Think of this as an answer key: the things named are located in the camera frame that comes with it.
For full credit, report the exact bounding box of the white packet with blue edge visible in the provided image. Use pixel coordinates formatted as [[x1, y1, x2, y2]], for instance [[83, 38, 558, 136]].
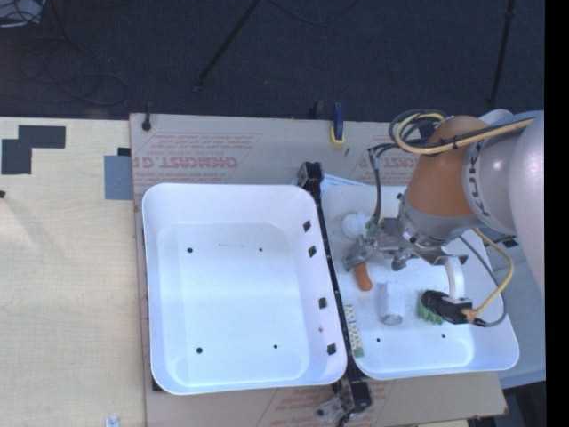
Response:
[[321, 173, 371, 194]]

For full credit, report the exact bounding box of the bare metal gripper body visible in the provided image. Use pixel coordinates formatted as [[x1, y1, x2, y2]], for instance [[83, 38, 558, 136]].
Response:
[[359, 216, 431, 261]]

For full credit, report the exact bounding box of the patterned flat packet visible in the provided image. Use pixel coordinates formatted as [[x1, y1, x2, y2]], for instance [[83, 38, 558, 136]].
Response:
[[343, 303, 367, 359]]

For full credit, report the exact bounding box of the white can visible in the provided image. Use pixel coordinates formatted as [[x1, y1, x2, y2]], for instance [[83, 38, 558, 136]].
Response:
[[377, 281, 407, 326]]

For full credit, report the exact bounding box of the orange carrot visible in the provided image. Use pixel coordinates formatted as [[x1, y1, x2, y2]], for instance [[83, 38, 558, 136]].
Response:
[[352, 262, 374, 293]]

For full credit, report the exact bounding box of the brown cardboard board red print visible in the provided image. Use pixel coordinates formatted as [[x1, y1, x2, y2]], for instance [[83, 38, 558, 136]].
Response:
[[128, 112, 509, 427]]

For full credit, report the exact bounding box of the white plastic tray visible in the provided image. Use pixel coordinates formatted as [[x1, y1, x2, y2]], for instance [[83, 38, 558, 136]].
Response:
[[320, 184, 521, 382], [140, 181, 349, 397]]

